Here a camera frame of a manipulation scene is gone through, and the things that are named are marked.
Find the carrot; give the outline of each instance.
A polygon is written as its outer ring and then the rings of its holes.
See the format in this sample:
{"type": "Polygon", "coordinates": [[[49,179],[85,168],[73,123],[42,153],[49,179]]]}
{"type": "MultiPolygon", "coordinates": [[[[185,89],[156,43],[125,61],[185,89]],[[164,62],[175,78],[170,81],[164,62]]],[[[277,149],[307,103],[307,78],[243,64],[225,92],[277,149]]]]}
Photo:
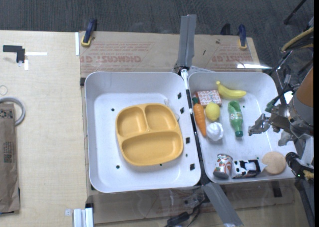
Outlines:
{"type": "Polygon", "coordinates": [[[204,107],[198,103],[198,99],[196,97],[193,97],[193,101],[193,110],[196,124],[198,125],[202,135],[206,137],[206,117],[204,107]]]}

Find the metal ring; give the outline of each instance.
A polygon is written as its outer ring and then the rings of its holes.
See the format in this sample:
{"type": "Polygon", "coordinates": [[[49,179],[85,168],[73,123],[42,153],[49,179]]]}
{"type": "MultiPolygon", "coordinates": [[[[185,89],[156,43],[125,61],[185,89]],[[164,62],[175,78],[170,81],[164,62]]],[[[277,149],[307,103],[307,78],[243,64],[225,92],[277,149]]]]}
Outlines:
{"type": "Polygon", "coordinates": [[[1,91],[0,91],[0,95],[1,95],[1,96],[6,96],[6,94],[7,94],[8,91],[9,91],[9,90],[8,90],[8,87],[5,86],[5,85],[0,85],[0,90],[1,90],[2,87],[6,89],[6,92],[5,92],[5,93],[1,93],[1,91]]]}
{"type": "Polygon", "coordinates": [[[21,114],[20,118],[15,121],[15,125],[18,126],[24,120],[24,117],[25,117],[25,107],[24,107],[24,105],[22,104],[22,102],[20,100],[18,100],[15,97],[3,97],[3,98],[0,98],[0,103],[4,103],[4,102],[16,103],[19,107],[21,107],[22,114],[21,114]]]}

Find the white plastic tray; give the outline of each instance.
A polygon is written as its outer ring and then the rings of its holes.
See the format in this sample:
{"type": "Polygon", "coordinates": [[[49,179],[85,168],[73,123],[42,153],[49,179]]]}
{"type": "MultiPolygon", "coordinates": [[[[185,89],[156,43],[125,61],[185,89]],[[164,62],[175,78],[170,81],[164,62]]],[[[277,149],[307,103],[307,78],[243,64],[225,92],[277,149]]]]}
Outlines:
{"type": "Polygon", "coordinates": [[[291,169],[286,166],[285,170],[279,175],[269,175],[265,171],[253,178],[220,179],[213,175],[217,154],[225,153],[234,160],[252,160],[262,159],[269,151],[277,151],[284,156],[288,152],[296,152],[292,141],[285,146],[278,146],[280,133],[275,133],[272,127],[262,134],[248,135],[248,127],[253,126],[258,117],[265,113],[267,103],[276,97],[277,90],[272,78],[261,72],[197,72],[189,76],[189,89],[194,96],[196,91],[216,90],[216,81],[220,81],[224,86],[231,89],[239,89],[247,91],[247,94],[238,99],[243,114],[243,132],[242,138],[236,138],[234,129],[229,122],[228,103],[230,100],[222,99],[223,103],[220,108],[220,122],[224,129],[224,136],[221,140],[214,142],[208,138],[204,138],[201,132],[198,132],[204,167],[207,176],[214,182],[225,184],[234,182],[251,182],[256,180],[271,180],[293,178],[291,169]]]}
{"type": "Polygon", "coordinates": [[[100,192],[191,187],[201,175],[183,79],[170,72],[95,72],[85,81],[89,176],[100,192]],[[121,154],[115,119],[125,107],[165,103],[180,116],[182,154],[155,166],[134,166],[121,154]]]}

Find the bread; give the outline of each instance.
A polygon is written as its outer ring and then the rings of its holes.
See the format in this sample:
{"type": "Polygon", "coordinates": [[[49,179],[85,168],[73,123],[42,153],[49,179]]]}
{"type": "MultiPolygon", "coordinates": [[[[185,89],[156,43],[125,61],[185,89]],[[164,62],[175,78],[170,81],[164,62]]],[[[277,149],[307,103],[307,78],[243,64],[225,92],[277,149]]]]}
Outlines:
{"type": "Polygon", "coordinates": [[[262,163],[267,165],[265,170],[271,175],[280,174],[286,167],[284,155],[278,152],[268,152],[264,155],[262,163]]]}

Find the yellow banana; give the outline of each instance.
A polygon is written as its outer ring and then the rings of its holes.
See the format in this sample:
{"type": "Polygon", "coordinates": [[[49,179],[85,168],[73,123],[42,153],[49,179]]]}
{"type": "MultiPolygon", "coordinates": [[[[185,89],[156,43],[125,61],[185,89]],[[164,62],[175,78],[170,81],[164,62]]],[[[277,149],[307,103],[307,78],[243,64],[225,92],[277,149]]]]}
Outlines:
{"type": "Polygon", "coordinates": [[[246,91],[228,89],[224,85],[222,85],[220,81],[216,81],[216,84],[217,84],[218,92],[223,98],[239,99],[246,95],[246,91]]]}

